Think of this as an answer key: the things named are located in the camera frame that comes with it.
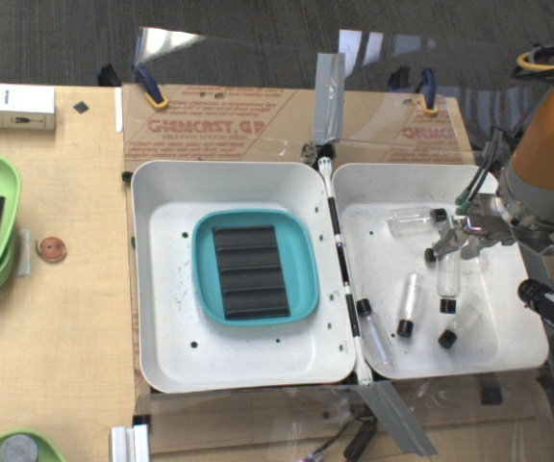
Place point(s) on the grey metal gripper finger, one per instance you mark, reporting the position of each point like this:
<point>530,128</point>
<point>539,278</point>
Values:
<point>475,247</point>
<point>452,238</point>

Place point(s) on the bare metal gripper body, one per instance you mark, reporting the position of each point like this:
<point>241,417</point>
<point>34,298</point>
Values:
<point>496,222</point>

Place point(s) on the clear plastic bottle black cap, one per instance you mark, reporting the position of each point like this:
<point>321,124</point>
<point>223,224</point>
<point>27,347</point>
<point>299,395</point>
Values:
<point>410,301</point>
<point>448,282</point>
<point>430,255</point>
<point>448,338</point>
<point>375,335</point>
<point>411,220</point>

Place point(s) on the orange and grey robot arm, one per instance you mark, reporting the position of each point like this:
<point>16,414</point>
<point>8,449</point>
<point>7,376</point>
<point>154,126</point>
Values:
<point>544,147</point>

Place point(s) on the white plastic tray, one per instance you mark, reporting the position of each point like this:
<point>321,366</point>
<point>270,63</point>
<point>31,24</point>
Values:
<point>498,335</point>
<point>171,344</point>

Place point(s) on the thin black and white rod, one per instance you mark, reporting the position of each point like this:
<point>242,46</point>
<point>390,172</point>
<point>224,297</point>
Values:
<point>340,250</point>

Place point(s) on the brown cardboard board red print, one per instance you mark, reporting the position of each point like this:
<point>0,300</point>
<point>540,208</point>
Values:
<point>238,123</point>

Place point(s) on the teal plate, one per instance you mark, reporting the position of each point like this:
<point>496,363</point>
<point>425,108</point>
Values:
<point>205,258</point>

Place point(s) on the red round disc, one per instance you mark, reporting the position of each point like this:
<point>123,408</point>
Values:
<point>51,249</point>

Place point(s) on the small clear plastic tube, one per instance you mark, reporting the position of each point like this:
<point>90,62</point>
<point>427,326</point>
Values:
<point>23,255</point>

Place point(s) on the white cardboard box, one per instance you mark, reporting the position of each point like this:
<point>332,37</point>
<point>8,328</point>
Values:
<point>22,104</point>

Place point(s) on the grey round can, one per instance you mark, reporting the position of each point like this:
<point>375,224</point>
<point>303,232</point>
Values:
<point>18,449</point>

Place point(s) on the black cylinder on white bracket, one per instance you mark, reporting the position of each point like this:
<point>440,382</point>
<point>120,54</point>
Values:
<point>539,297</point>

